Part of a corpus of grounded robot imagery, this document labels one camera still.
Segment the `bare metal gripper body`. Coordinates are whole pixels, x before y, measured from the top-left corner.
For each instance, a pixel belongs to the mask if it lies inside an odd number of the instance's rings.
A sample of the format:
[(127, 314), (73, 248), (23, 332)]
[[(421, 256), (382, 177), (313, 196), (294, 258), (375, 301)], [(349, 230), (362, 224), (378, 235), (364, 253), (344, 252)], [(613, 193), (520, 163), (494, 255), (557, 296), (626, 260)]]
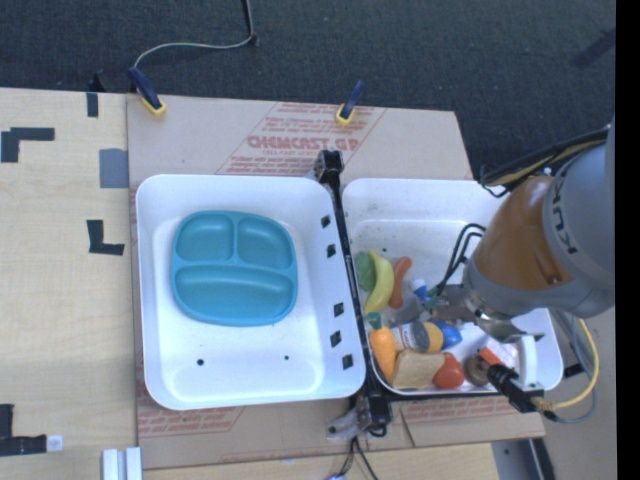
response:
[(432, 316), (436, 320), (471, 322), (500, 343), (515, 343), (532, 336), (537, 342), (542, 333), (529, 333), (513, 323), (513, 316), (488, 306), (473, 289), (465, 285), (446, 285), (436, 297)]

